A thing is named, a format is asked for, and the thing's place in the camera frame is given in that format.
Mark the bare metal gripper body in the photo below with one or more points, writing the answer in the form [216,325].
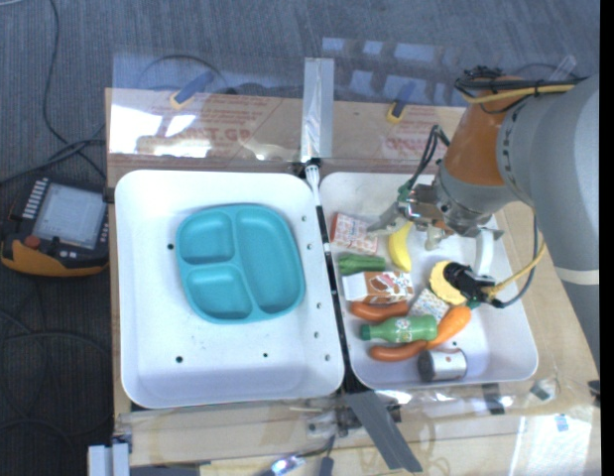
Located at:
[435,209]

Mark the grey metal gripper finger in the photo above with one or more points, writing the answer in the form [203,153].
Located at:
[480,231]
[387,220]

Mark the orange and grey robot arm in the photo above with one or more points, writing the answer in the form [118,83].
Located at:
[549,147]

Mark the yellow banana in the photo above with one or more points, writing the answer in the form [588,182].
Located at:
[400,251]

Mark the orange and white packet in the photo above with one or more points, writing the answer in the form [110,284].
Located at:
[353,233]

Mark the green broccoli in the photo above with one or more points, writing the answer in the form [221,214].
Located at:
[361,264]

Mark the yellow round biscuit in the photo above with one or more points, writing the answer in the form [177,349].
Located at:
[439,283]

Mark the white and brown carton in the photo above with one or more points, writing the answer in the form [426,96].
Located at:
[378,285]

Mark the orange sausage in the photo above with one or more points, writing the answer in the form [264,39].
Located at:
[378,310]
[396,352]

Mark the white patterned packet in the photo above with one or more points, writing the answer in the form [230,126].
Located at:
[428,308]

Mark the orange carrot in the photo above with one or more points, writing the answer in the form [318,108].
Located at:
[453,322]

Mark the white plastic tray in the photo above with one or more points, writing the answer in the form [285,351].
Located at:
[500,335]
[153,315]

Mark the green bottle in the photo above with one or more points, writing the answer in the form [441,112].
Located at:
[403,328]

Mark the blue divided plate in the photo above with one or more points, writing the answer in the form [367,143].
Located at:
[257,251]

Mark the silver can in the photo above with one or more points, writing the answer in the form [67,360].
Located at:
[445,365]

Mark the brown cardboard board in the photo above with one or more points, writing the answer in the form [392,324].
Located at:
[282,127]

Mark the black cylinder on white bracket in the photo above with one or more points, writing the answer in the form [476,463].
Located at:
[462,278]

